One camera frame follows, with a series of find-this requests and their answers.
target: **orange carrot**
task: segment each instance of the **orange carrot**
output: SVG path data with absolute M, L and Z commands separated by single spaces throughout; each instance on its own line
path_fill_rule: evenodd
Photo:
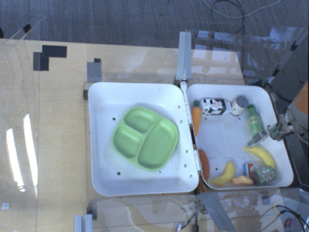
M 209 178 L 209 173 L 210 173 L 208 158 L 207 158 L 204 150 L 202 150 L 202 149 L 200 149 L 198 151 L 198 154 L 199 154 L 199 159 L 201 160 L 201 165 L 202 165 L 201 167 L 202 167 L 204 180 L 207 180 Z
M 193 102 L 194 108 L 191 110 L 194 135 L 197 136 L 199 124 L 201 123 L 202 110 L 199 108 L 199 101 L 195 100 Z

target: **yellow banana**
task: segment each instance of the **yellow banana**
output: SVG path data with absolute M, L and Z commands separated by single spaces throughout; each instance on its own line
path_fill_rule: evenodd
M 232 161 L 229 161 L 222 175 L 213 180 L 208 180 L 207 182 L 213 183 L 217 186 L 222 186 L 225 183 L 229 182 L 234 177 L 234 174 L 235 174 L 235 166 Z
M 253 146 L 252 148 L 244 147 L 244 150 L 248 150 L 256 156 L 260 157 L 266 166 L 270 166 L 273 169 L 275 168 L 275 161 L 271 154 L 269 154 L 266 150 L 262 149 L 259 146 Z

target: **white tray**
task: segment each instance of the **white tray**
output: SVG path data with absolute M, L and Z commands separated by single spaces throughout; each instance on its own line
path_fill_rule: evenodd
M 255 105 L 264 128 L 276 123 L 270 97 L 260 87 L 196 84 L 188 88 L 188 100 L 191 108 L 193 108 L 193 101 L 201 98 L 224 98 L 232 102 L 239 95 L 245 96 L 249 104 Z M 233 161 L 236 168 L 235 177 L 243 175 L 244 163 L 263 163 L 257 156 L 243 150 L 243 147 L 251 139 L 248 115 L 248 111 L 245 110 L 240 116 L 231 114 L 208 116 L 207 120 L 201 121 L 196 144 L 198 149 L 205 151 L 209 159 L 210 179 L 218 177 L 230 160 Z M 234 186 L 231 183 L 221 187 L 211 183 L 207 183 L 207 185 L 216 190 L 289 186 L 294 175 L 284 142 L 272 140 L 268 137 L 259 146 L 267 150 L 275 160 L 276 179 L 274 181 L 264 186 Z
M 197 166 L 182 91 L 170 84 L 96 83 L 88 93 L 92 182 L 104 196 L 189 192 L 198 184 Z M 112 148 L 112 133 L 125 112 L 150 108 L 173 121 L 179 141 L 159 171 L 143 170 Z

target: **white cable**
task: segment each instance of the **white cable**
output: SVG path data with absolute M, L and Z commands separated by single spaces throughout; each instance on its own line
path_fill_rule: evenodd
M 258 11 L 260 11 L 260 10 L 262 10 L 262 9 L 268 8 L 268 7 L 270 7 L 270 6 L 273 6 L 273 5 L 275 5 L 275 4 L 279 3 L 279 2 L 281 2 L 282 0 L 279 0 L 279 1 L 274 2 L 274 3 L 272 3 L 272 4 L 266 5 L 266 6 L 264 6 L 264 7 L 261 7 L 261 8 L 259 8 L 259 9 L 257 9 L 257 10 L 254 10 L 253 12 L 251 12 L 251 13 L 249 13 L 249 14 L 245 14 L 244 16 L 237 16 L 237 17 L 231 17 L 231 16 L 228 16 L 228 15 L 222 14 L 222 13 L 220 13 L 219 11 L 217 11 L 217 10 L 211 8 L 211 7 L 209 6 L 209 4 L 206 2 L 206 0 L 203 0 L 203 1 L 204 1 L 204 3 L 207 5 L 207 7 L 209 7 L 211 10 L 213 10 L 214 12 L 216 12 L 217 14 L 219 14 L 219 15 L 221 15 L 221 16 L 224 16 L 224 17 L 227 17 L 227 18 L 230 18 L 230 19 L 240 19 L 240 18 L 243 18 L 243 17 L 250 16 L 250 15 L 254 14 L 255 12 L 258 12 Z

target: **green bottle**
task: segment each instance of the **green bottle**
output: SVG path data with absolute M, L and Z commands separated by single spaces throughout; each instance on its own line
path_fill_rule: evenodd
M 249 105 L 247 107 L 247 109 L 249 111 L 248 122 L 249 122 L 249 126 L 250 126 L 251 135 L 254 136 L 259 131 L 263 130 L 262 120 L 261 120 L 259 114 L 257 114 L 257 112 L 255 111 L 255 106 L 254 105 Z

